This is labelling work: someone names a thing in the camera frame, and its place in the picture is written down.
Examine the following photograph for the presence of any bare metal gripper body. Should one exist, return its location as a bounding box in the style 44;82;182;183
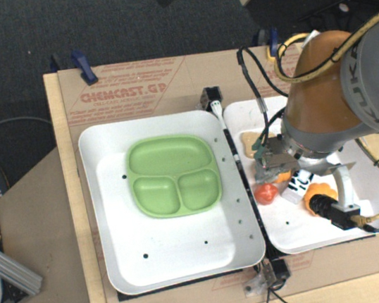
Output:
254;128;325;174

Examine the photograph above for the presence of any orange toy fruit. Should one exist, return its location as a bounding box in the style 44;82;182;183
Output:
271;169;294;185

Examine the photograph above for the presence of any red toy tomato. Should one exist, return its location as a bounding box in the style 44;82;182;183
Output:
252;180;281;207

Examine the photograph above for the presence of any white and black carton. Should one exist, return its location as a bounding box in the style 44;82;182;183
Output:
277;168;320;207

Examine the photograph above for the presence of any thin black and white rod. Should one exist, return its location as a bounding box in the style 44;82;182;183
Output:
209;96;276;270

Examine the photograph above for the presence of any beige biscuit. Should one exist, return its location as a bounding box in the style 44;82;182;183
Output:
240;127;280;161

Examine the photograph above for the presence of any orange doughnut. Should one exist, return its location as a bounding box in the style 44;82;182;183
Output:
301;179;341;218

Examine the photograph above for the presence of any white plastic tray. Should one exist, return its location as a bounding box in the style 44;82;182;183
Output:
220;79;379;263
75;101;271;301

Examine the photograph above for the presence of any green divided plate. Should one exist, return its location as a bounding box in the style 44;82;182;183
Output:
122;127;227;225

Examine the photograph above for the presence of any black cylinder on white bracket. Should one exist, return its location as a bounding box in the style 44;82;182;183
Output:
297;150;366;237

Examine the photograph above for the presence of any black block with thin wires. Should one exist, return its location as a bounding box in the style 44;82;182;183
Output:
261;256;292;284
199;85;225;111

